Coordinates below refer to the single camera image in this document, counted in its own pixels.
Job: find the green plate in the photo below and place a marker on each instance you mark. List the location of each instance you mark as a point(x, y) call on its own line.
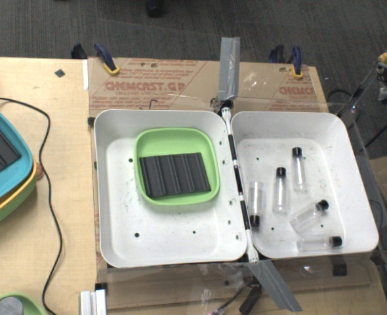
point(32, 305)
point(13, 217)
point(177, 141)

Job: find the thin black and white rod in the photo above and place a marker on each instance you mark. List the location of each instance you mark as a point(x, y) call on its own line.
point(233, 149)

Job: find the brown cardboard board red print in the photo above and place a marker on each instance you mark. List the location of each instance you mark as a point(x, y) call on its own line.
point(180, 84)

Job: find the clear bottle black cap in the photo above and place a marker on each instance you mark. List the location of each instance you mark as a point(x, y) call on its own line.
point(280, 192)
point(306, 218)
point(315, 243)
point(299, 172)
point(255, 199)

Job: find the white plastic tray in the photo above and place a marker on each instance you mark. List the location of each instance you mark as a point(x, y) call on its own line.
point(344, 182)
point(167, 235)

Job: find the yellow plate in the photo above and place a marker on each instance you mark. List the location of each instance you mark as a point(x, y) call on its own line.
point(18, 199)

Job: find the blue plate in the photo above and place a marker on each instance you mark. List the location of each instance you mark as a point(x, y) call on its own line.
point(11, 182)

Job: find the grey cylinder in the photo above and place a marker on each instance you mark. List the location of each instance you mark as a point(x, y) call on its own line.
point(10, 306)

